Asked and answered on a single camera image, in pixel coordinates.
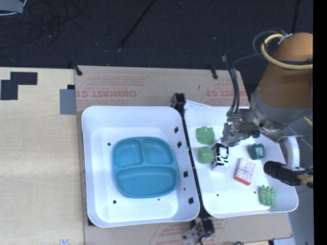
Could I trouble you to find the black block with wires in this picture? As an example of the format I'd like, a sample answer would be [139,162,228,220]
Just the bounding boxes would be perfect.
[169,92,186,109]
[198,217,216,237]

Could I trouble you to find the white printed paper sheet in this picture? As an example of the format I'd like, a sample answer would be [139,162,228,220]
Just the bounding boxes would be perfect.
[184,100,213,110]

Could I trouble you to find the dark green toy pepper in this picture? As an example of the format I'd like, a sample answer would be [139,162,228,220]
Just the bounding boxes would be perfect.
[248,143,265,161]

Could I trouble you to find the orange and white packet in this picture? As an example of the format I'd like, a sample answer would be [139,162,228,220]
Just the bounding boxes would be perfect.
[233,157,257,186]

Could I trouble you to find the black and white carton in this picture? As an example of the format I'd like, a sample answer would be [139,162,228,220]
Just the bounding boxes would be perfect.
[211,142,230,174]

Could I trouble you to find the black cylinder on white bracket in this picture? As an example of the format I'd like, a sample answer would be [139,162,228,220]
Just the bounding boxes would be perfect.
[263,135,314,188]

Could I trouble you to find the brown cardboard board red print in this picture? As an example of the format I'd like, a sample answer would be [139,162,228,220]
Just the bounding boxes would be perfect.
[74,65,293,245]

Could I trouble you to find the light green toy pepper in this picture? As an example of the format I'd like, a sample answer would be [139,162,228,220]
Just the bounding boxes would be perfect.
[197,146,216,164]

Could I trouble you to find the blue divided plate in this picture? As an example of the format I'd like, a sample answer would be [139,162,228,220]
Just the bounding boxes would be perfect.
[111,136,180,199]

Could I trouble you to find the green toy pea pods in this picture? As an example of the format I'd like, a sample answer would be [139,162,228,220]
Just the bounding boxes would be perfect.
[259,184,276,209]

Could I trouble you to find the white plastic tray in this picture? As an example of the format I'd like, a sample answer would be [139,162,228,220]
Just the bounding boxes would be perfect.
[81,105,201,228]
[183,106,299,219]

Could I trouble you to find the light green toy lettuce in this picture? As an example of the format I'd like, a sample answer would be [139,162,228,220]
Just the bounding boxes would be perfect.
[195,126,215,145]

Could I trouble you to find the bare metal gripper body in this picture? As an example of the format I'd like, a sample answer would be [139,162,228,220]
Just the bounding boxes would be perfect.
[230,108,289,138]

